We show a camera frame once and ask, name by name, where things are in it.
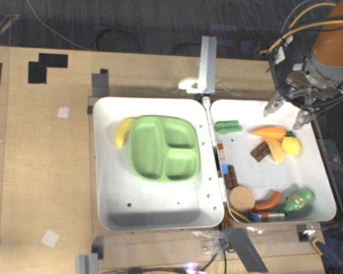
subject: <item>green plate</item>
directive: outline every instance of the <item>green plate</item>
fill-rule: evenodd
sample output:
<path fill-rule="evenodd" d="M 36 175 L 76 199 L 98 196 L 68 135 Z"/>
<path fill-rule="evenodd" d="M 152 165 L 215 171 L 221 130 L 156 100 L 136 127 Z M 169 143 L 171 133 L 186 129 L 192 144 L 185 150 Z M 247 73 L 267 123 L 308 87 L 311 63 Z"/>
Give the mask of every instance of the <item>green plate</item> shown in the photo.
<path fill-rule="evenodd" d="M 158 182 L 186 180 L 200 168 L 194 128 L 165 116 L 138 118 L 130 131 L 130 161 L 136 175 Z"/>

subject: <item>hot dog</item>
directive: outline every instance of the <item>hot dog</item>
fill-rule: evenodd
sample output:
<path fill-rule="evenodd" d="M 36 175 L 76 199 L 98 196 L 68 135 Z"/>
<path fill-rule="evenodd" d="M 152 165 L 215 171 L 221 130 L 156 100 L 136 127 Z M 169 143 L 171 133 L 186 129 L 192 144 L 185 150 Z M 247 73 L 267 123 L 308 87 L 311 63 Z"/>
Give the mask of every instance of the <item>hot dog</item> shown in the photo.
<path fill-rule="evenodd" d="M 281 193 L 278 191 L 274 191 L 272 196 L 263 203 L 256 203 L 253 207 L 253 212 L 265 212 L 267 210 L 271 210 L 277 203 L 280 201 Z"/>

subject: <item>banana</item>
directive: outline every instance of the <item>banana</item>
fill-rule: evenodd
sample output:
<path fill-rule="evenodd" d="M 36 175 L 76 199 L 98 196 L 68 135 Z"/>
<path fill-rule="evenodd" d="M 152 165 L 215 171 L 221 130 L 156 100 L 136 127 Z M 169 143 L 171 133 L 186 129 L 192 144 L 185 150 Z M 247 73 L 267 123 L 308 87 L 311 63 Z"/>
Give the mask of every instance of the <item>banana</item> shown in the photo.
<path fill-rule="evenodd" d="M 127 133 L 130 131 L 133 122 L 136 118 L 126 118 L 124 119 L 115 130 L 114 141 L 119 148 L 122 148 L 125 144 Z"/>

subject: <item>brown round object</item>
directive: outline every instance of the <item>brown round object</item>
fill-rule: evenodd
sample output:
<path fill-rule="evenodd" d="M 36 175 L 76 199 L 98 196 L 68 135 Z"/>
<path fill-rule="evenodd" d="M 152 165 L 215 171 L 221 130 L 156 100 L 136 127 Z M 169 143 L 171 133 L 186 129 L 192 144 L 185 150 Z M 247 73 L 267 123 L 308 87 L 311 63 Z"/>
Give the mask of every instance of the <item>brown round object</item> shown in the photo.
<path fill-rule="evenodd" d="M 231 207 L 240 213 L 250 212 L 256 203 L 253 193 L 243 186 L 233 188 L 229 193 L 228 200 Z"/>

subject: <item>lemon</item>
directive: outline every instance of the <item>lemon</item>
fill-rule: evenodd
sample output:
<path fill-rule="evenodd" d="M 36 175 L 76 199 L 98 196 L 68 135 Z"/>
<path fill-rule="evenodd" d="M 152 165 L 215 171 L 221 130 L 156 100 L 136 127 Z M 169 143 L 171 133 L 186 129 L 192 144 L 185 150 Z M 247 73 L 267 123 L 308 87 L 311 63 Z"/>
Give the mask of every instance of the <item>lemon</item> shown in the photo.
<path fill-rule="evenodd" d="M 282 140 L 282 149 L 287 154 L 298 155 L 301 145 L 295 137 L 284 137 Z"/>

